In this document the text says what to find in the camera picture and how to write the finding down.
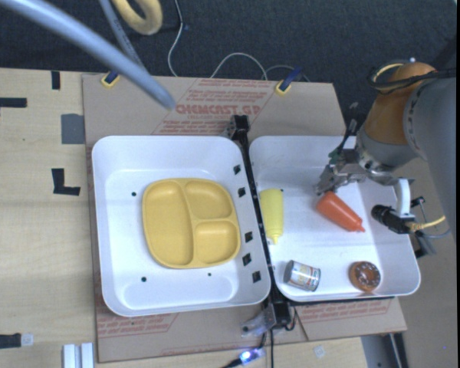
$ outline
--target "yellow clip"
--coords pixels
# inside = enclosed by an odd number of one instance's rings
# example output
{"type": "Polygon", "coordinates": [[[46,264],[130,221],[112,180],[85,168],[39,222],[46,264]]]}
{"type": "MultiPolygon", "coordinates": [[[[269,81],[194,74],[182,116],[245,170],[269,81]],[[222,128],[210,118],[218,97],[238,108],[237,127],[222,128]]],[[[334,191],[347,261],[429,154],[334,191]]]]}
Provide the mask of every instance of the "yellow clip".
{"type": "Polygon", "coordinates": [[[107,88],[107,89],[110,89],[111,87],[113,87],[114,84],[116,84],[116,83],[119,81],[119,79],[121,78],[121,75],[118,74],[118,75],[114,78],[114,80],[113,80],[112,82],[108,83],[108,82],[106,82],[106,79],[107,79],[107,76],[108,76],[109,74],[110,74],[110,72],[108,72],[107,74],[105,74],[105,75],[102,77],[102,79],[100,80],[100,82],[102,83],[102,85],[103,85],[105,88],[107,88]]]}
{"type": "Polygon", "coordinates": [[[276,87],[274,88],[274,91],[276,92],[277,95],[285,95],[288,91],[290,91],[291,89],[291,84],[288,85],[288,87],[286,87],[286,89],[282,90],[280,89],[279,87],[281,86],[281,84],[284,82],[284,80],[280,80],[278,82],[278,84],[276,85],[276,87]]]}

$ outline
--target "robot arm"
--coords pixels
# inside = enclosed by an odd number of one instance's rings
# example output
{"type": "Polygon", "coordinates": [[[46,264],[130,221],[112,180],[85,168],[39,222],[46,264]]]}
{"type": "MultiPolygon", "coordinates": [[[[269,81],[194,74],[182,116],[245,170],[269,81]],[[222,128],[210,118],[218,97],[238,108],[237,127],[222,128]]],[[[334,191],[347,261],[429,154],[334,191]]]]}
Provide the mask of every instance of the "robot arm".
{"type": "Polygon", "coordinates": [[[330,154],[318,195],[369,178],[387,186],[400,184],[393,172],[420,156],[429,165],[443,211],[456,238],[456,78],[423,63],[398,63],[380,91],[354,149],[339,146],[330,154]]]}

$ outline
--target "blue led light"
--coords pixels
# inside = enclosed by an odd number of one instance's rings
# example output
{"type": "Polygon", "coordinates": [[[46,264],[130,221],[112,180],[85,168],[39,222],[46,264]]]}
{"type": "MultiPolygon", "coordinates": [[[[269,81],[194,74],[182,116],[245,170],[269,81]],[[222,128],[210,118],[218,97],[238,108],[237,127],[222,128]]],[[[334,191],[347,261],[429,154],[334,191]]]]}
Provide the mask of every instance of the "blue led light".
{"type": "Polygon", "coordinates": [[[248,350],[240,355],[240,360],[248,360],[252,356],[251,352],[248,350]]]}
{"type": "Polygon", "coordinates": [[[245,352],[240,353],[240,361],[242,365],[250,363],[258,358],[261,358],[265,355],[265,350],[263,348],[246,350],[245,352]]]}

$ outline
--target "wooden table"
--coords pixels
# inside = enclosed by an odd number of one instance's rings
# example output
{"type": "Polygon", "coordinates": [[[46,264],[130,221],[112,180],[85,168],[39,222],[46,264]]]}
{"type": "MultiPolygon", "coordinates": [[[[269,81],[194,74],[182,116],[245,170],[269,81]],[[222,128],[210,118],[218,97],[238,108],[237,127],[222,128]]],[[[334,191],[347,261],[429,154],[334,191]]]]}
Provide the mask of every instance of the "wooden table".
{"type": "MultiPolygon", "coordinates": [[[[0,97],[28,100],[27,108],[0,109],[0,334],[34,336],[32,347],[0,350],[0,366],[61,366],[63,345],[96,342],[85,146],[61,140],[61,116],[83,114],[81,73],[62,72],[54,90],[50,71],[0,69],[0,97]],[[53,193],[55,168],[79,196],[53,193]]],[[[230,350],[98,365],[209,368],[236,357],[230,350]]],[[[276,346],[274,363],[366,367],[359,337],[276,346]]],[[[253,366],[269,364],[268,354],[253,366]]]]}

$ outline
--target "cardboard sheet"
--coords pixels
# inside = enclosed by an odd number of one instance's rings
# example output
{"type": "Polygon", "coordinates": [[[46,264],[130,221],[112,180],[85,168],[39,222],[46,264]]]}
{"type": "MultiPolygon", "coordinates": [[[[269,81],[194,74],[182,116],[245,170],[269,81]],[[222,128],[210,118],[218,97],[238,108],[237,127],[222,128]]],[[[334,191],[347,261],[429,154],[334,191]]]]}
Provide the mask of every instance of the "cardboard sheet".
{"type": "MultiPolygon", "coordinates": [[[[256,316],[260,305],[135,319],[119,317],[107,308],[100,290],[92,147],[109,135],[220,135],[233,114],[249,116],[250,141],[264,135],[342,135],[345,127],[333,86],[293,83],[280,96],[274,92],[276,82],[158,77],[177,101],[175,110],[168,112],[123,78],[106,89],[100,84],[102,76],[83,76],[99,361],[257,346],[261,338],[242,337],[240,324],[256,316]]],[[[298,307],[297,313],[295,329],[277,333],[276,343],[406,329],[396,298],[315,304],[298,307]]]]}

